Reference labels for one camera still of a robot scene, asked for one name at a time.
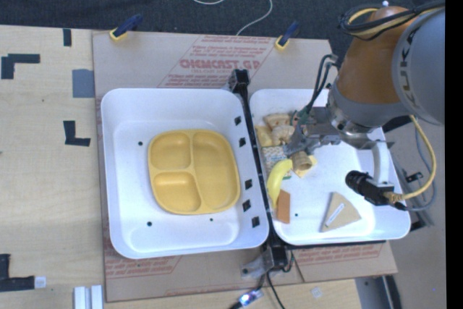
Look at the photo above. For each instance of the yellow banana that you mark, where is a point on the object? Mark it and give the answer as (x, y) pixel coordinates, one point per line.
(275, 179)

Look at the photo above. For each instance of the white printed carton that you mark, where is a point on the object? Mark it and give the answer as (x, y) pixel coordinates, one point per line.
(273, 155)

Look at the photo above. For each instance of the white plastic tray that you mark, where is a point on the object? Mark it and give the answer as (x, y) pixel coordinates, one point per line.
(325, 181)
(130, 170)

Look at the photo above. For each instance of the black cylinder on white bracket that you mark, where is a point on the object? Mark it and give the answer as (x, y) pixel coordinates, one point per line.
(367, 186)

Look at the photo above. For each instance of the flat yellow square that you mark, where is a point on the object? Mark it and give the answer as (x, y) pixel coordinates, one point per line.
(307, 173)

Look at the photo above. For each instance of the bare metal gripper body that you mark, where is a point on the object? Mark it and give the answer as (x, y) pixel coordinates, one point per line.
(325, 126)

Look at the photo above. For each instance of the tan waffle biscuit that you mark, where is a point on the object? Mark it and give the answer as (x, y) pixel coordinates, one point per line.
(276, 119)

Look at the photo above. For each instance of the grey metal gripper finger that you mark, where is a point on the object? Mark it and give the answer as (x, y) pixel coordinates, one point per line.
(293, 144)
(313, 146)

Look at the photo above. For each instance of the yellow divided plate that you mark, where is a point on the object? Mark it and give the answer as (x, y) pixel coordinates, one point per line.
(213, 170)

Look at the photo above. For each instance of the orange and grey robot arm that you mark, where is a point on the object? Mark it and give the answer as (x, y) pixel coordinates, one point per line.
(365, 76)

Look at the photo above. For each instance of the brown cardboard board red print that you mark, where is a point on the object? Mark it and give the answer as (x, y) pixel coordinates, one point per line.
(144, 61)

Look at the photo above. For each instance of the yellow cheese piece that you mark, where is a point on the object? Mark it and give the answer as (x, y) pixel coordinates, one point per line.
(264, 135)

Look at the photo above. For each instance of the tan ridged cone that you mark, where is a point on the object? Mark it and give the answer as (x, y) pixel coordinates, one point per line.
(302, 162)

